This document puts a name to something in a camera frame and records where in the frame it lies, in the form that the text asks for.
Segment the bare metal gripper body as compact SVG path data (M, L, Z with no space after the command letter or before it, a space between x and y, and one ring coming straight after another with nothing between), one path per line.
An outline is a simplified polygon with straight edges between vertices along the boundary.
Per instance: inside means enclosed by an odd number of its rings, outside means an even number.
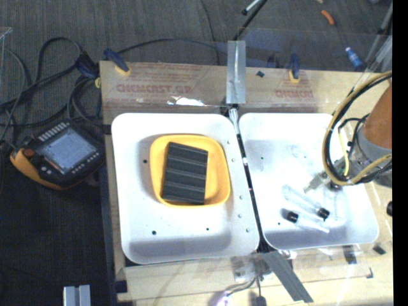
M359 172L352 172L351 164L347 157L332 160L328 156L328 178L334 186L353 186L359 184Z

